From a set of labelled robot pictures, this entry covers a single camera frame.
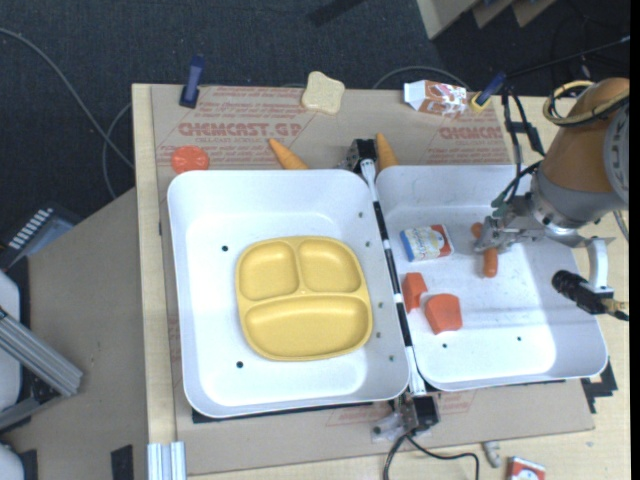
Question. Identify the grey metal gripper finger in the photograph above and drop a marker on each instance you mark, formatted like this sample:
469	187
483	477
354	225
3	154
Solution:
502	246
481	244

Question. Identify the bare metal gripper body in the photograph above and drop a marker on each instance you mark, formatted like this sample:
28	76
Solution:
520	225

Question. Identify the orange sausage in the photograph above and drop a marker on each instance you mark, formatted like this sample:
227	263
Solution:
490	264

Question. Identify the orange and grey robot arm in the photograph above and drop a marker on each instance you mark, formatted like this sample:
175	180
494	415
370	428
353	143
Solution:
575	158

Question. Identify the blue white and red carton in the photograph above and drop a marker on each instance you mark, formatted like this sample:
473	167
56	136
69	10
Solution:
425	243

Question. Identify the white plastic tray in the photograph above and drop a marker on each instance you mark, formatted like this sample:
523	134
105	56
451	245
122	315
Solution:
510	318
210	268

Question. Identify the large orange block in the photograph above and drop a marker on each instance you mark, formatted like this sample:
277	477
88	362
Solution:
444	314

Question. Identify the small orange block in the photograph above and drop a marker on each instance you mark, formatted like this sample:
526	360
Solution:
414	290

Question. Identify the thin black and white rod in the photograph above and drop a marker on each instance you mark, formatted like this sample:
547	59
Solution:
393	273

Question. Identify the orange carrot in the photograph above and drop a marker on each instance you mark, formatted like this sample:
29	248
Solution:
386	152
286	156

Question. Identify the yellow divided plate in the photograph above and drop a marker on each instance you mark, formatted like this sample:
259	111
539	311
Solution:
305	298

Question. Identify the small white plastic piece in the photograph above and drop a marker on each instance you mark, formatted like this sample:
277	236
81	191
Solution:
492	454

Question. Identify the beige bread slice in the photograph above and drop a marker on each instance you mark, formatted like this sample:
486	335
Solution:
322	93

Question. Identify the red and white packet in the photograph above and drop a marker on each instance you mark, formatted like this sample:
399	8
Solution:
525	469

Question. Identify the brown cardboard board red print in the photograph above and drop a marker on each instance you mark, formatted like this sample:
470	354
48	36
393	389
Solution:
240	133

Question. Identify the orange round disc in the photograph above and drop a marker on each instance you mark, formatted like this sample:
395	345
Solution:
190	159

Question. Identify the black cylinder on white bracket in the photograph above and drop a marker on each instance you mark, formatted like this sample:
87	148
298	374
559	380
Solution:
580	288

